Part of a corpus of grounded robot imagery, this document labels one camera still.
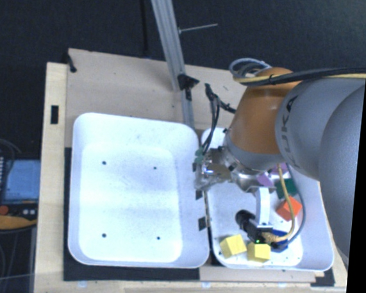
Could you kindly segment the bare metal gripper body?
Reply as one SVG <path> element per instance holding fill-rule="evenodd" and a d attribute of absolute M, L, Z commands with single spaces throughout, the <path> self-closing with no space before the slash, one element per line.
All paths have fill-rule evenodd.
<path fill-rule="evenodd" d="M 255 192 L 259 187 L 274 192 L 276 186 L 273 181 L 270 185 L 264 185 L 259 181 L 258 178 L 264 172 L 245 166 L 228 148 L 211 148 L 206 153 L 200 148 L 197 151 L 195 189 L 208 190 L 212 185 L 228 181 L 247 193 Z"/>

